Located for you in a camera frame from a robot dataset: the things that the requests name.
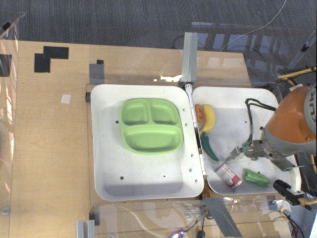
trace green divided plate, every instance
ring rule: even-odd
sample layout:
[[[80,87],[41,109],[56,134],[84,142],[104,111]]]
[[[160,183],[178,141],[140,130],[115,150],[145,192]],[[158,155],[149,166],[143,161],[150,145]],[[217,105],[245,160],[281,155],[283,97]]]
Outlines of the green divided plate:
[[[121,108],[121,135],[135,153],[168,153],[183,144],[183,129],[175,105],[163,99],[131,99]]]

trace yellow banana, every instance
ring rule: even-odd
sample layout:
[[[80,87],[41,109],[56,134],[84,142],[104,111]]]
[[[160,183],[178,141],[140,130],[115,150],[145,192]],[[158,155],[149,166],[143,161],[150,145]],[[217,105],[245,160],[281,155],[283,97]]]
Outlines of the yellow banana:
[[[202,129],[199,131],[199,134],[203,134],[203,132],[208,132],[212,129],[215,121],[215,113],[211,106],[204,104],[204,112],[205,112],[205,123]]]

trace cable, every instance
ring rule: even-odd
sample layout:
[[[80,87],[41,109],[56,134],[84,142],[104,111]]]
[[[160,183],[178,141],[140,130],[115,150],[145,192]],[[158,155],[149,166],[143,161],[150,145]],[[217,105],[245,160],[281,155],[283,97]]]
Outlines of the cable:
[[[283,5],[282,5],[281,9],[280,9],[280,10],[278,11],[278,13],[273,17],[273,19],[271,19],[271,21],[270,21],[268,24],[266,24],[265,26],[262,26],[262,27],[260,27],[260,28],[258,28],[258,29],[256,29],[256,30],[250,31],[250,32],[248,32],[248,33],[246,33],[246,34],[244,34],[244,35],[240,35],[239,37],[233,39],[232,41],[228,42],[228,43],[220,50],[220,52],[222,52],[230,43],[232,43],[232,42],[234,42],[234,41],[240,39],[241,37],[246,36],[246,35],[248,35],[248,34],[252,34],[252,33],[257,32],[257,31],[259,31],[259,30],[262,30],[262,29],[266,28],[268,25],[270,25],[270,24],[276,19],[276,17],[281,13],[281,11],[283,10],[283,8],[284,8],[284,6],[285,6],[285,4],[286,4],[286,1],[287,1],[287,0],[284,1],[284,3],[283,3]]]
[[[185,38],[185,35],[184,35],[184,34],[183,34],[183,35],[180,35],[180,36],[176,37],[176,38],[173,40],[173,46],[172,46],[173,49],[176,48],[176,47],[175,47],[175,42],[176,42],[179,38],[182,38],[182,37]]]
[[[312,161],[312,165],[313,165],[313,169],[315,171],[315,174],[317,174],[316,161],[315,161],[313,154],[311,154],[311,161]]]
[[[250,146],[252,144],[252,140],[253,140],[253,119],[252,119],[252,114],[251,114],[251,108],[250,106],[257,106],[257,107],[260,107],[260,108],[263,108],[263,109],[267,109],[267,110],[271,110],[271,111],[275,111],[276,108],[275,107],[272,107],[272,106],[269,106],[267,104],[264,104],[256,99],[252,99],[252,98],[248,98],[246,99],[245,101],[245,104],[247,105],[247,109],[248,109],[248,116],[249,116],[249,121],[250,121],[250,135],[249,135],[249,138],[247,140],[248,142],[248,145]]]
[[[286,218],[289,219],[291,225],[293,223],[299,229],[299,231],[301,232],[302,237],[305,238],[304,233],[303,233],[302,229],[300,228],[300,226],[291,218],[291,215],[287,215],[286,213],[284,213],[284,210],[285,210],[285,208],[282,208],[280,212],[282,214],[284,214]]]
[[[317,199],[309,201],[306,198],[301,197],[298,198],[298,201],[301,203],[302,206],[317,204]]]
[[[186,230],[183,231],[183,232],[186,233],[186,232],[190,231],[190,230],[199,222],[199,220],[201,220],[202,218],[205,218],[205,216],[206,216],[207,214],[208,214],[208,213],[206,213],[205,215],[200,216],[190,228],[186,229]]]
[[[302,69],[302,70],[299,70],[299,71],[296,71],[296,72],[292,72],[292,73],[289,73],[289,74],[284,74],[284,75],[279,75],[278,78],[279,79],[289,79],[291,77],[298,77],[300,75],[304,75],[306,73],[311,73],[311,72],[314,72],[316,71],[316,67],[312,67],[312,68],[308,68],[308,69]]]
[[[202,231],[204,231],[205,217],[203,217]]]
[[[294,233],[294,237],[297,238],[297,233],[296,233],[294,224],[293,224],[286,216],[284,216],[284,215],[280,215],[280,216],[274,218],[273,221],[275,221],[275,220],[277,220],[277,219],[279,219],[279,218],[286,219],[286,220],[288,221],[288,223],[291,224],[291,226],[292,226],[292,233]]]

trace can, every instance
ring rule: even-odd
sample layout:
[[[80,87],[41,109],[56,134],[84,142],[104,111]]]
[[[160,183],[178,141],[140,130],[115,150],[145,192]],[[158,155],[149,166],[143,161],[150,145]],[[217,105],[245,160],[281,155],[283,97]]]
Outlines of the can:
[[[235,189],[242,183],[242,180],[226,163],[222,164],[215,173],[232,189]]]

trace green chili pepper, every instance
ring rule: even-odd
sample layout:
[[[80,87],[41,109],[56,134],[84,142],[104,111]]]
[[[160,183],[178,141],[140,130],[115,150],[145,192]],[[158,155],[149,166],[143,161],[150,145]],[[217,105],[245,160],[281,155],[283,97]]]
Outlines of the green chili pepper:
[[[208,156],[211,157],[215,161],[219,161],[219,159],[217,158],[216,154],[213,152],[213,150],[209,144],[209,137],[206,135],[205,132],[203,132],[200,139],[202,142],[203,150],[208,154]]]
[[[246,169],[244,180],[252,182],[260,187],[268,187],[268,184],[270,183],[270,180],[266,176],[255,173],[249,169]]]

